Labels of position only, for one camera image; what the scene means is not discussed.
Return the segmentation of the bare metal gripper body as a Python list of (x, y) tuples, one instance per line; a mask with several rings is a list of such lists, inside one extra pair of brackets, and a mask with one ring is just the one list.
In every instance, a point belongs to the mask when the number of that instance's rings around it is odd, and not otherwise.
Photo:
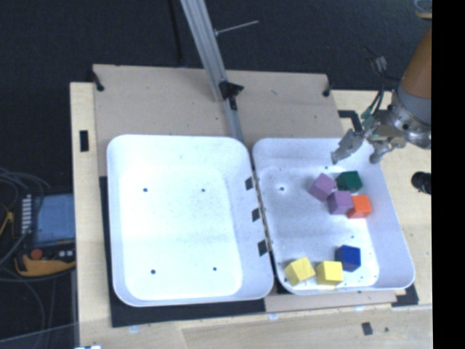
[(429, 150), (431, 128), (399, 103), (392, 102), (386, 109), (365, 113), (364, 137), (375, 150), (394, 150), (407, 144)]

